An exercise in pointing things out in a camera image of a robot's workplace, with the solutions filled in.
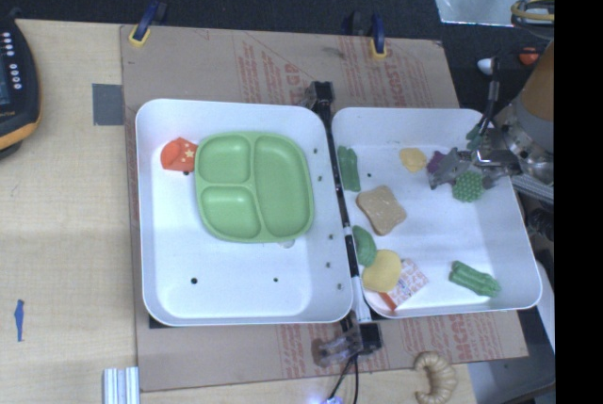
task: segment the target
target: wooden table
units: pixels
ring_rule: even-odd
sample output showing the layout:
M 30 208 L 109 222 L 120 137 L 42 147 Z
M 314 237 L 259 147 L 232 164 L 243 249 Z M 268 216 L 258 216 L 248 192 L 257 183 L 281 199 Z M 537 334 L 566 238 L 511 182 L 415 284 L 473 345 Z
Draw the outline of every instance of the wooden table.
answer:
M 109 367 L 137 365 L 123 126 L 94 125 L 92 85 L 122 83 L 120 26 L 18 21 L 42 119 L 0 161 L 0 402 L 103 402 Z M 24 302 L 23 340 L 14 312 Z M 450 404 L 476 402 L 467 366 Z M 143 393 L 142 403 L 319 403 L 337 377 Z M 353 375 L 338 394 L 353 398 Z M 416 403 L 414 370 L 360 375 L 359 403 Z

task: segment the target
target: green textured ball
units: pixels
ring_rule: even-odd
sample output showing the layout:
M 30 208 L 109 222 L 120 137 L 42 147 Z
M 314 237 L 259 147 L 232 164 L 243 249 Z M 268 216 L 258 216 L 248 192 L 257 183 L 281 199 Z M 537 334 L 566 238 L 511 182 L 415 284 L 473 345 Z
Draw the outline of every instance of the green textured ball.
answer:
M 475 171 L 463 173 L 452 187 L 452 196 L 461 202 L 474 202 L 482 193 L 481 174 Z

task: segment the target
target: orange toy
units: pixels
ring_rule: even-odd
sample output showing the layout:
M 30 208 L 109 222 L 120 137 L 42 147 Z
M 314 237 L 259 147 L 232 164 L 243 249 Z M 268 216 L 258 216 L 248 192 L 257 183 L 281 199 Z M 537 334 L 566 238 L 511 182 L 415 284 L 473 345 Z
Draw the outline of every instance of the orange toy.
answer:
M 161 150 L 161 166 L 164 170 L 190 173 L 195 169 L 197 145 L 179 137 L 170 141 Z

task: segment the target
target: cardboard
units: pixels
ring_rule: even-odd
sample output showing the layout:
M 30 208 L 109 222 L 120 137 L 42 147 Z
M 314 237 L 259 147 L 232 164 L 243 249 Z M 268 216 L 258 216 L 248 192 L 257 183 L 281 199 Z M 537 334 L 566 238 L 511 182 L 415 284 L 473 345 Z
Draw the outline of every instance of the cardboard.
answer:
M 153 26 L 147 42 L 121 28 L 124 123 L 129 175 L 139 383 L 143 392 L 335 375 L 312 345 L 341 335 L 334 324 L 167 328 L 147 313 L 141 293 L 134 120 L 154 98 L 297 105 L 312 81 L 331 81 L 334 110 L 346 106 L 458 107 L 448 64 L 432 40 L 386 40 L 375 59 L 369 39 Z M 516 312 L 380 320 L 383 347 L 361 372 L 412 367 L 437 350 L 452 363 L 524 357 Z

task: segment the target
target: black device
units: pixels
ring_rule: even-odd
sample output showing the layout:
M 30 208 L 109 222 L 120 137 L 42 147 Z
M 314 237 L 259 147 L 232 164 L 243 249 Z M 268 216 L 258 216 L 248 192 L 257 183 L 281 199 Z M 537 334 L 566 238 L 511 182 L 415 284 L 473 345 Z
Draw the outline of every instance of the black device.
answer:
M 0 159 L 14 153 L 41 119 L 34 59 L 14 17 L 0 19 Z

